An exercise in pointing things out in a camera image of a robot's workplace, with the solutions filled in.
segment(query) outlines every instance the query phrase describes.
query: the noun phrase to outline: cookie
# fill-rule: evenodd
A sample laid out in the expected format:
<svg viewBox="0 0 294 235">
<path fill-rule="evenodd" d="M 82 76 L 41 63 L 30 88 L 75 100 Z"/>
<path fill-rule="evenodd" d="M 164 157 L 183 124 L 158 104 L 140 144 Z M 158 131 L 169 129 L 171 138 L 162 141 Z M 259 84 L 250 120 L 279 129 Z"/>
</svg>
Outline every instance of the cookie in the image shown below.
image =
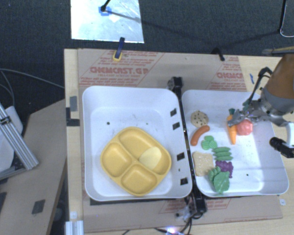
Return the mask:
<svg viewBox="0 0 294 235">
<path fill-rule="evenodd" d="M 196 126 L 197 128 L 200 128 L 204 125 L 208 124 L 208 116 L 201 111 L 195 111 L 191 115 L 191 123 Z"/>
<path fill-rule="evenodd" d="M 213 157 L 209 153 L 195 151 L 193 153 L 193 160 L 195 164 L 195 174 L 198 177 L 207 175 L 208 172 L 214 168 Z"/>
</svg>

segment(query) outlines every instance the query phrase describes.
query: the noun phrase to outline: carrot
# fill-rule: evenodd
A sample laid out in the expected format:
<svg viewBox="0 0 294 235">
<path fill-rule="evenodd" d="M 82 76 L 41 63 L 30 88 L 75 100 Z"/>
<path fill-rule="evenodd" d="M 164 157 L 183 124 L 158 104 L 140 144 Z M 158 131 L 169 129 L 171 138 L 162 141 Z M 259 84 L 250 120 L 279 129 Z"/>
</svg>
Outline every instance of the carrot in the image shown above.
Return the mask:
<svg viewBox="0 0 294 235">
<path fill-rule="evenodd" d="M 199 129 L 197 129 L 192 136 L 191 145 L 196 146 L 200 136 L 209 130 L 210 130 L 210 127 L 208 125 L 203 125 Z"/>
<path fill-rule="evenodd" d="M 229 115 L 226 120 L 229 121 L 233 118 L 233 115 Z M 236 134 L 237 134 L 237 129 L 236 129 L 236 125 L 233 125 L 231 127 L 229 127 L 226 123 L 227 126 L 227 131 L 229 132 L 230 135 L 230 140 L 232 142 L 232 144 L 236 143 Z"/>
</svg>

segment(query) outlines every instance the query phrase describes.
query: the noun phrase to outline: sausage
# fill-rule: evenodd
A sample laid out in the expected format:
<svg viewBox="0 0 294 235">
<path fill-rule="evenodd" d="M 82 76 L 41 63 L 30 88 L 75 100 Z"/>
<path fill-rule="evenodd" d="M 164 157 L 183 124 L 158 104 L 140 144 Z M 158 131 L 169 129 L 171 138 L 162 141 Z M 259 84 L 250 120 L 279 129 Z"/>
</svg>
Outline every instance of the sausage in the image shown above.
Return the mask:
<svg viewBox="0 0 294 235">
<path fill-rule="evenodd" d="M 204 125 L 200 127 L 198 130 L 196 130 L 192 136 L 191 145 L 192 146 L 197 145 L 200 136 L 204 134 L 205 132 L 208 132 L 209 130 L 210 130 L 210 127 L 208 125 Z"/>
</svg>

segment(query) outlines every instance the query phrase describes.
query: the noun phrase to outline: toy carrot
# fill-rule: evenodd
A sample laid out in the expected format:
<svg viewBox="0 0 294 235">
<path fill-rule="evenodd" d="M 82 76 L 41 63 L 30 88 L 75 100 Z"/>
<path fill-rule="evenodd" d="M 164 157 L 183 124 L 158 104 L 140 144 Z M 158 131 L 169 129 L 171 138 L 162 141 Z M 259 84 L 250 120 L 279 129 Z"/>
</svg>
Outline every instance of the toy carrot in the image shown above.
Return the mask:
<svg viewBox="0 0 294 235">
<path fill-rule="evenodd" d="M 229 115 L 227 118 L 226 118 L 226 121 L 229 121 L 233 118 L 233 115 Z M 237 129 L 236 129 L 236 125 L 233 125 L 231 127 L 229 127 L 226 123 L 226 126 L 227 126 L 227 130 L 229 132 L 229 136 L 230 136 L 230 140 L 232 142 L 232 144 L 235 144 L 236 143 L 236 134 L 237 134 Z"/>
</svg>

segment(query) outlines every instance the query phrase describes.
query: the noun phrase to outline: yellow plate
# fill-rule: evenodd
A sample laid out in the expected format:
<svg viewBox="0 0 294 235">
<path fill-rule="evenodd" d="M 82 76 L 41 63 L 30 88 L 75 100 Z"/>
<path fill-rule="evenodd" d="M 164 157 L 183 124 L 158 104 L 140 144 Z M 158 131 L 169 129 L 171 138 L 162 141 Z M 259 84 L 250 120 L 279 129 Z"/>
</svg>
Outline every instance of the yellow plate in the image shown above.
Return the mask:
<svg viewBox="0 0 294 235">
<path fill-rule="evenodd" d="M 169 152 L 148 133 L 128 127 L 117 133 L 100 156 L 103 170 L 135 196 L 151 192 L 171 168 Z"/>
</svg>

